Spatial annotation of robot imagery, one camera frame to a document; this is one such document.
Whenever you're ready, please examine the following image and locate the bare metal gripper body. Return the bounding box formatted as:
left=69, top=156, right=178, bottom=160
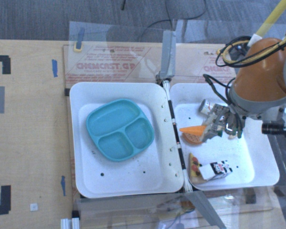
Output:
left=211, top=104, right=244, bottom=135

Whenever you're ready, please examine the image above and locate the orange carrot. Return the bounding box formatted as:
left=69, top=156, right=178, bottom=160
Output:
left=179, top=125, right=207, bottom=137

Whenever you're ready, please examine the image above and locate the small white can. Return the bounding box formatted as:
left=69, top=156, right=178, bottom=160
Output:
left=198, top=99, right=220, bottom=115

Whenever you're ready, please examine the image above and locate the white plastic tray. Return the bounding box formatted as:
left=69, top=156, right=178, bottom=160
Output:
left=169, top=83, right=281, bottom=192
left=69, top=81, right=185, bottom=199

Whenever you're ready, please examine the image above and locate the thin black and white rod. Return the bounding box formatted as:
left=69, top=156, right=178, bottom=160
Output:
left=162, top=80, right=194, bottom=193

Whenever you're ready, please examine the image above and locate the white carton black cow print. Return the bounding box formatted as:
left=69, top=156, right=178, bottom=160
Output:
left=198, top=160, right=234, bottom=182

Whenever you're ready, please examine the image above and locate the yellow pizza slice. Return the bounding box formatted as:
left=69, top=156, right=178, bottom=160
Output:
left=188, top=152, right=208, bottom=185

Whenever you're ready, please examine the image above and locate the blue divided plate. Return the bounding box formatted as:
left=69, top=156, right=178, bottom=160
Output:
left=85, top=98, right=155, bottom=163

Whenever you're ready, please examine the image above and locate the brown cardboard board red print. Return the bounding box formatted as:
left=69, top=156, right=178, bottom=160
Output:
left=63, top=42, right=277, bottom=212

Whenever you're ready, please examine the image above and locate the black cylinder on white bracket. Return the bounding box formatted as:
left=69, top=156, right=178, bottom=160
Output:
left=261, top=108, right=286, bottom=138

